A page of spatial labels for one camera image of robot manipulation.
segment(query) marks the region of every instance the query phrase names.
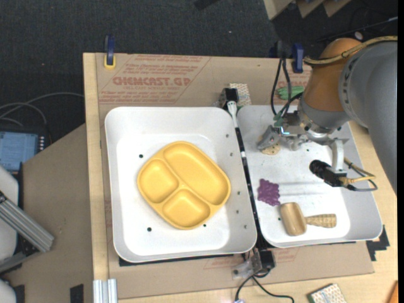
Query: black floor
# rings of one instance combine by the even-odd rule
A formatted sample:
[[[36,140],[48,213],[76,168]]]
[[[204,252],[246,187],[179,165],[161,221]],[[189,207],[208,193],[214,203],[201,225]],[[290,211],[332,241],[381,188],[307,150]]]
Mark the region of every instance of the black floor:
[[[300,42],[305,55],[318,57],[325,47],[320,38],[393,16],[398,0],[353,0],[331,18],[320,6],[305,19],[291,4],[273,21],[263,0],[0,0],[0,117],[12,102],[83,94],[82,53],[102,52],[108,33],[117,52],[268,57],[281,40]],[[366,30],[365,38],[397,35],[397,23]],[[83,98],[76,95],[32,105],[44,113],[54,141],[85,121]],[[28,107],[0,124],[17,124],[12,121],[42,124]]]

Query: purple object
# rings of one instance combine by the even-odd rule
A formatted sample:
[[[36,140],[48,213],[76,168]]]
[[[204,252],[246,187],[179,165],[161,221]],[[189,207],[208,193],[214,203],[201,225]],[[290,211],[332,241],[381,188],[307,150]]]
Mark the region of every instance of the purple object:
[[[266,179],[259,180],[258,200],[268,203],[271,206],[280,205],[279,185],[271,183]]]

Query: blue clamp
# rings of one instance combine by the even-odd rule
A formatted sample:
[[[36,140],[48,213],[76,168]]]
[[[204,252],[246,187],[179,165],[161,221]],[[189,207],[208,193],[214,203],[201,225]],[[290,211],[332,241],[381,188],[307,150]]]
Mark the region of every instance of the blue clamp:
[[[303,46],[300,43],[294,43],[292,46],[292,55],[293,55],[293,72],[295,73],[303,73]]]
[[[104,67],[107,69],[114,69],[116,65],[116,58],[114,55],[115,37],[112,35],[105,36],[105,56]]]

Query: wooden table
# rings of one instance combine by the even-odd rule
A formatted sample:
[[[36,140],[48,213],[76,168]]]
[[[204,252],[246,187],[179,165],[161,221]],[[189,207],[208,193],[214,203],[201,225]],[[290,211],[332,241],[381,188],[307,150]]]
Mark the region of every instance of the wooden table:
[[[242,61],[242,59],[234,59],[234,62]],[[102,182],[96,55],[91,53],[84,54],[83,65],[85,74],[93,278],[94,280],[107,280],[110,278],[110,275],[105,227],[104,187]],[[276,68],[271,70],[271,73],[273,73],[276,71]],[[236,68],[234,71],[235,77],[237,77]],[[291,295],[295,299],[295,302],[307,302],[306,295],[308,293],[331,283],[337,283],[340,286],[349,303],[388,302],[398,280],[397,198],[377,159],[369,134],[357,124],[350,124],[364,169],[371,171],[377,176],[379,190],[374,192],[374,197],[385,225],[390,246],[386,251],[377,252],[377,261],[374,262],[375,273],[373,274],[279,283],[266,286],[270,292]],[[236,290],[236,288],[224,288],[203,292],[124,299],[120,300],[120,302],[233,302]],[[241,297],[246,302],[287,302],[285,299],[268,298],[267,294],[257,286],[246,286],[243,288]]]

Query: yellow divided plate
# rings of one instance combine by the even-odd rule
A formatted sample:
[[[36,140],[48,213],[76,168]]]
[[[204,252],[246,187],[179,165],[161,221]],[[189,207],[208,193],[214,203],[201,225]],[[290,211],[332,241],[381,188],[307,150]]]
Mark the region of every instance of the yellow divided plate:
[[[229,198],[230,181],[195,145],[176,141],[142,166],[140,194],[167,222],[193,229],[211,218]]]

